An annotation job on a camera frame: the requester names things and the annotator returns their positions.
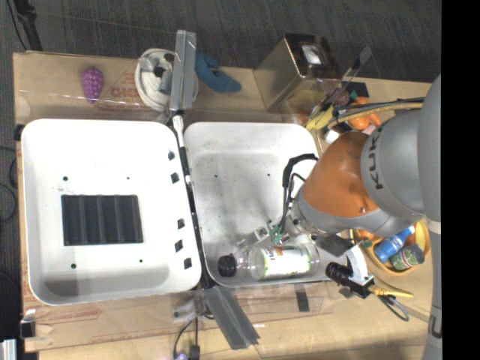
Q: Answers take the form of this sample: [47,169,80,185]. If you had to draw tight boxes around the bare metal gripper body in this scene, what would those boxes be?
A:
[253,205,317,246]

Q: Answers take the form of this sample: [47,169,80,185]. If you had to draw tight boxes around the clear plastic bottle, black cap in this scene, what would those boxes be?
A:
[217,239,322,281]

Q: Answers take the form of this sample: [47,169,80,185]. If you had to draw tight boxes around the white plastic tray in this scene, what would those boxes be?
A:
[182,121,339,289]
[20,118,203,307]

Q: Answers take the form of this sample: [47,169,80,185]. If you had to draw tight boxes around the orange divided plate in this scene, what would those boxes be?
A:
[349,219,431,276]

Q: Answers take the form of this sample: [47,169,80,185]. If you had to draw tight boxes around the blue bottle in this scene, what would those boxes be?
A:
[373,225,417,264]

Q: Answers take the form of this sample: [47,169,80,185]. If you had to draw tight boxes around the yellow banana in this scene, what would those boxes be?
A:
[304,102,339,131]

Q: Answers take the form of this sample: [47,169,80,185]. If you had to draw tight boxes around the green can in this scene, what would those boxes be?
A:
[389,242,426,272]

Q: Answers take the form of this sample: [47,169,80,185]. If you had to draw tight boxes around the black ribbed rectangular mat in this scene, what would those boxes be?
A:
[60,193,145,247]

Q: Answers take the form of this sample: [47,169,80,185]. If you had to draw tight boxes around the white round bowl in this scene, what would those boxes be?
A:
[134,47,200,113]

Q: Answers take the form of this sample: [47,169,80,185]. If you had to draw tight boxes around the purple grapes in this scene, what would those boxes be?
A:
[80,65,105,105]

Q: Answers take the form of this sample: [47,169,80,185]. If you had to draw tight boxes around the black cylinder on white bracket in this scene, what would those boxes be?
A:
[325,243,376,299]

